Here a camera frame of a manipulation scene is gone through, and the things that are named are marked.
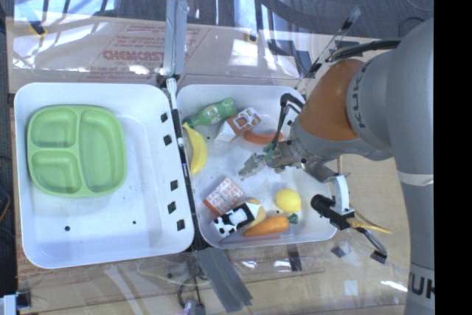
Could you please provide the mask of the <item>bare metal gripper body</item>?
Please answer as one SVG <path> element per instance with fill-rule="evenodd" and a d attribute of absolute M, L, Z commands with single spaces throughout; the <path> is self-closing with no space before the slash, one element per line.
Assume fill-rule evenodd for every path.
<path fill-rule="evenodd" d="M 303 168 L 306 163 L 305 150 L 298 139 L 270 142 L 263 151 L 266 165 L 276 171 L 286 167 Z"/>

